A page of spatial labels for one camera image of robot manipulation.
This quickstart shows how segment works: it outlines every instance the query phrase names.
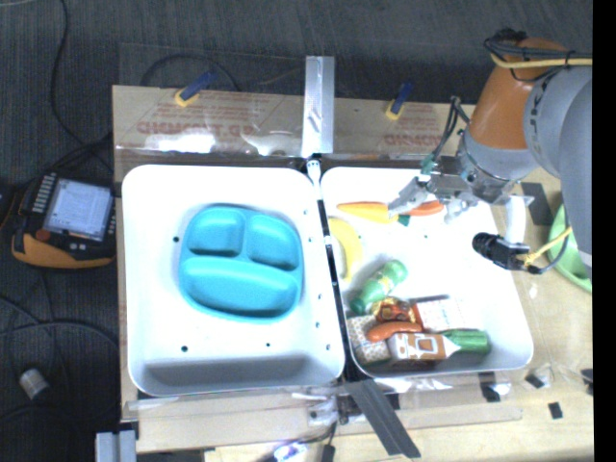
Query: blue clip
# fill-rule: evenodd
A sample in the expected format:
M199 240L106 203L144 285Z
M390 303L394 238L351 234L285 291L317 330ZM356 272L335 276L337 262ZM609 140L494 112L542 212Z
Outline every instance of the blue clip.
M207 88L215 79L216 73L214 72L208 71L199 75L185 88L175 93L175 102L182 108L186 108L199 96L199 91Z
M385 112L385 115L389 119L400 118L400 114L402 113L402 106L404 105L404 102L410 95L411 90L413 90L412 83L410 82L402 83L402 85L400 86L400 90L398 91L398 95L396 96L396 99L394 99L393 101L389 103L389 105L387 105L387 111Z

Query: wooden table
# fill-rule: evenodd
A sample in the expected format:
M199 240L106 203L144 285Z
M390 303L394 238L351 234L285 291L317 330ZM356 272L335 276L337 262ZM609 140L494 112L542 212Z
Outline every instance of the wooden table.
M131 103L126 102L124 92L133 100L140 97L136 88L115 89L116 144L131 121L126 115L141 115L129 108ZM368 120L384 107L377 101L358 100L355 104L360 122L362 116ZM449 105L418 106L429 107L435 114L436 127L444 128ZM156 160L151 156L135 156L130 150L116 149L118 185L131 167L152 161ZM169 157L159 162L169 162ZM558 180L538 169L525 182L541 185L555 214L561 203ZM310 418L311 409L321 400L293 397L286 392L138 399L126 364L121 198L117 200L117 210L123 417L125 421L139 421L137 452L197 449L203 450L207 461L258 461L285 440L323 433L325 426L314 425ZM495 208L494 214L498 228L503 231L503 210ZM526 243L538 248L547 240L549 229L535 225L529 218ZM542 276L518 272L514 277L533 336L533 360L523 372L510 376L510 392L499 402L486 401L478 382L476 387L400 396L398 415L424 460L536 462L594 458L594 403L581 375L582 370L592 369L593 365L592 295L556 270ZM537 384L526 381L529 374L544 385L537 388ZM339 425L333 445L337 462L404 459L388 456L361 417ZM319 461L321 444L308 448L298 460Z

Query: brown sausage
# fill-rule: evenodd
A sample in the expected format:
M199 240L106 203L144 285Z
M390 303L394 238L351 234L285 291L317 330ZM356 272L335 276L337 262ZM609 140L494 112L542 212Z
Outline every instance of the brown sausage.
M419 323L410 321L386 321L374 326L366 333L366 338L371 343L386 341L398 332L421 332L422 326Z

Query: yellow banana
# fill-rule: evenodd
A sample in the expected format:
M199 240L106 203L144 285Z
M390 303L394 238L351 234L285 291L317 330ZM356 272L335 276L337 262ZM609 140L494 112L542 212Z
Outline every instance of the yellow banana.
M364 258L364 247L355 228L340 218L329 218L331 235L338 240L345 254L345 272L343 278L349 282Z

